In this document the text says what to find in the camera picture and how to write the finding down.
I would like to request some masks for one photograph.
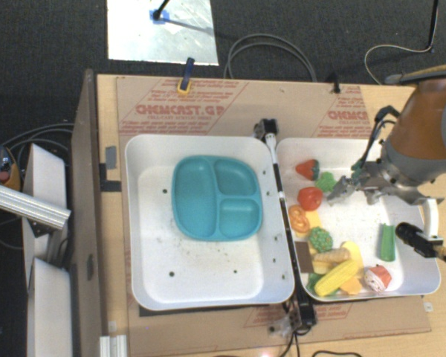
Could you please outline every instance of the gray carpet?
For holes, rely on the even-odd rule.
[[[197,77],[221,77],[230,46],[265,32],[298,45],[320,81],[373,83],[365,52],[391,43],[424,48],[433,0],[211,0],[219,67],[197,66]],[[74,120],[86,68],[96,72],[181,74],[181,66],[107,59],[106,0],[0,0],[0,143],[37,126]],[[379,50],[370,60],[383,78],[446,63],[446,0],[440,1],[433,53]],[[292,56],[254,48],[235,59],[238,78],[309,81]],[[0,230],[9,242],[19,232]],[[0,356],[25,354],[25,282],[19,253],[0,250]]]

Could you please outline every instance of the teal plate compartment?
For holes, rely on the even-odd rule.
[[[206,241],[241,240],[262,223],[262,202],[254,171],[234,158],[184,158],[172,177],[172,209],[178,228]]]

